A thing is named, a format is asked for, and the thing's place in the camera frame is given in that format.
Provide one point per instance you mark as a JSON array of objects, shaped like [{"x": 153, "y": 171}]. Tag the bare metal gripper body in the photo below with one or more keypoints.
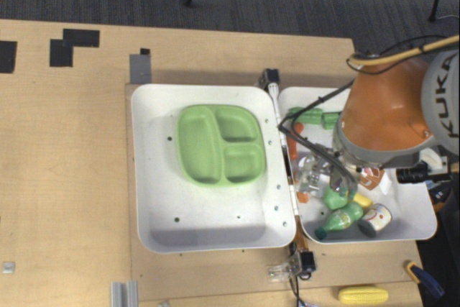
[{"x": 332, "y": 156}]

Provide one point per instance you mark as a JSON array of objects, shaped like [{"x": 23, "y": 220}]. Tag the dull grey metal gripper finger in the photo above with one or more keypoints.
[{"x": 339, "y": 184}]

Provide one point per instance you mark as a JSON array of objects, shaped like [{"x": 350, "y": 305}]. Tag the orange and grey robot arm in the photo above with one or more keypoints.
[{"x": 384, "y": 111}]

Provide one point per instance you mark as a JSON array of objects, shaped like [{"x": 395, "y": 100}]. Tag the green toy pear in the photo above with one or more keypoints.
[{"x": 333, "y": 199}]

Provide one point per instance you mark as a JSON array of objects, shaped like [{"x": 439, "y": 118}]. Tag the yellow banana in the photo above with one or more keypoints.
[{"x": 363, "y": 200}]

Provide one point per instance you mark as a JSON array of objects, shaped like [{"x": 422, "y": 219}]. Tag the clear plastic bottle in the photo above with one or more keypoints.
[{"x": 309, "y": 176}]

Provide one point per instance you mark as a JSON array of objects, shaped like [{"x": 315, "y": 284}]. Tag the green plastic bottle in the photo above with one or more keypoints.
[{"x": 341, "y": 218}]

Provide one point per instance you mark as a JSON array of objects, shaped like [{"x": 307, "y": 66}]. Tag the orange and white carton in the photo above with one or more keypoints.
[{"x": 373, "y": 179}]

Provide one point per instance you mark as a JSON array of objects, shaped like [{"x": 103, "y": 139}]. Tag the green toy vegetable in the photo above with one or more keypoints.
[
  {"x": 309, "y": 115},
  {"x": 330, "y": 120}
]

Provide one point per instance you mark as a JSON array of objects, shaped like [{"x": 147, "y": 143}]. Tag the small orange piece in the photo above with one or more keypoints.
[{"x": 304, "y": 197}]

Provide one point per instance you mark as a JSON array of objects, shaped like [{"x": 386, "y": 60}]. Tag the orange carrot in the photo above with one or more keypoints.
[{"x": 292, "y": 149}]

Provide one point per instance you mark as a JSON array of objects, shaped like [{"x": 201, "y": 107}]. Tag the white and orange can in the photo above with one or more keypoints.
[{"x": 376, "y": 218}]

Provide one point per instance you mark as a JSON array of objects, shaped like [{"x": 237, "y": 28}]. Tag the white plastic tray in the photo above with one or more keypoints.
[
  {"x": 406, "y": 212},
  {"x": 215, "y": 226}
]

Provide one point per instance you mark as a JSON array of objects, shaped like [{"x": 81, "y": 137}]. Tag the yellow corn cob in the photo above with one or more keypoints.
[{"x": 363, "y": 295}]

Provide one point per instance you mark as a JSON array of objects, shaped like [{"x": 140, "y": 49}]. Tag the green divided plate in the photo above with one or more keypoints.
[{"x": 201, "y": 144}]

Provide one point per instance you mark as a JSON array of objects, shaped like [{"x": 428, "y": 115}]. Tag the black cylinder on white bracket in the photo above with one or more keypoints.
[{"x": 411, "y": 175}]

